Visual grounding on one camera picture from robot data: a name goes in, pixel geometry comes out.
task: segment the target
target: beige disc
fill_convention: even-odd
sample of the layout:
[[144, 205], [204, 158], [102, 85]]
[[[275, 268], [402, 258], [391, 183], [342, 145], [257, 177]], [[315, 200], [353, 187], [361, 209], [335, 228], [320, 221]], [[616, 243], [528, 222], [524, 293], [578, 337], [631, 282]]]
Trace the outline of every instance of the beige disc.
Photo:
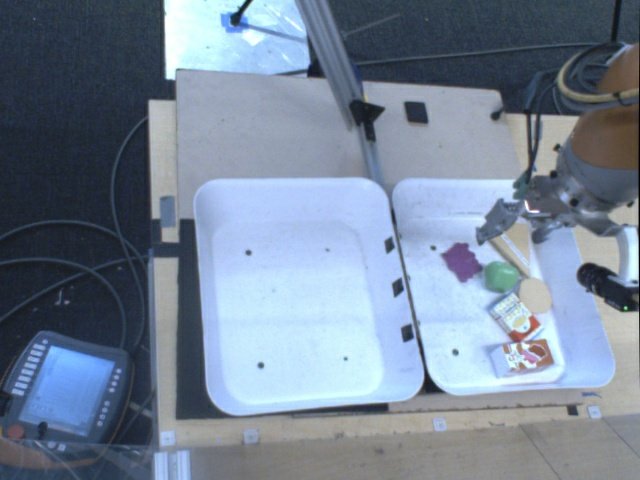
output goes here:
[[551, 293], [541, 279], [524, 279], [520, 283], [518, 297], [532, 313], [545, 313], [551, 309]]

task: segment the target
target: black square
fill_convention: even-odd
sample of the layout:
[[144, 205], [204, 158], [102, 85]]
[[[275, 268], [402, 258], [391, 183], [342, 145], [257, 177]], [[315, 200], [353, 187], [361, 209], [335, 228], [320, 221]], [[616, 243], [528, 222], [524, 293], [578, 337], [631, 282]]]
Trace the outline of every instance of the black square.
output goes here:
[[407, 121], [410, 123], [427, 124], [429, 122], [427, 106], [422, 101], [405, 101], [404, 110], [407, 113]]

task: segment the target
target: food package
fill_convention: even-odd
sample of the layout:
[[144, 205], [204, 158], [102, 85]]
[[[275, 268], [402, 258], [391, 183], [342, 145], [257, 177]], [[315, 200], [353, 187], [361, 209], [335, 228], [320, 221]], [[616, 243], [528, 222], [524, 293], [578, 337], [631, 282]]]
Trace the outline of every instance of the food package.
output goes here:
[[491, 361], [498, 377], [539, 372], [554, 363], [547, 340], [500, 345], [491, 353]]
[[533, 338], [542, 330], [542, 324], [515, 293], [494, 305], [489, 313], [513, 341]]

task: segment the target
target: purple object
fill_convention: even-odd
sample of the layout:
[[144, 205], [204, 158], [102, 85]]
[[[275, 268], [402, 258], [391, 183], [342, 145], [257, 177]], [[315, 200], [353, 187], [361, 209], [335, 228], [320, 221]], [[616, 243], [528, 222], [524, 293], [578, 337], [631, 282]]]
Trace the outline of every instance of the purple object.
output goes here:
[[482, 270], [476, 255], [469, 250], [469, 244], [455, 243], [451, 249], [442, 254], [447, 267], [461, 283], [468, 281]]

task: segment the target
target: plastic tray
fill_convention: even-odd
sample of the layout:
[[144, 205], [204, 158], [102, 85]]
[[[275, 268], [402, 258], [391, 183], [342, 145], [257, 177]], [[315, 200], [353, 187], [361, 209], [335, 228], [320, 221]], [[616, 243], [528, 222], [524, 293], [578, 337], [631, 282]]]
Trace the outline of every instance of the plastic tray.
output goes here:
[[532, 275], [551, 291], [553, 308], [540, 315], [555, 365], [538, 373], [497, 378], [489, 354], [511, 340], [488, 315], [500, 298], [486, 290], [482, 274], [458, 281], [441, 257], [454, 243], [468, 243], [479, 262], [501, 260], [475, 229], [500, 197], [510, 200], [510, 181], [407, 179], [393, 192], [414, 310], [427, 371], [444, 391], [473, 395], [498, 391], [598, 387], [613, 377], [615, 363], [593, 296], [576, 281], [581, 265], [573, 233], [554, 231], [532, 247]]
[[194, 202], [206, 383], [231, 415], [388, 403], [424, 381], [375, 183], [236, 179]]

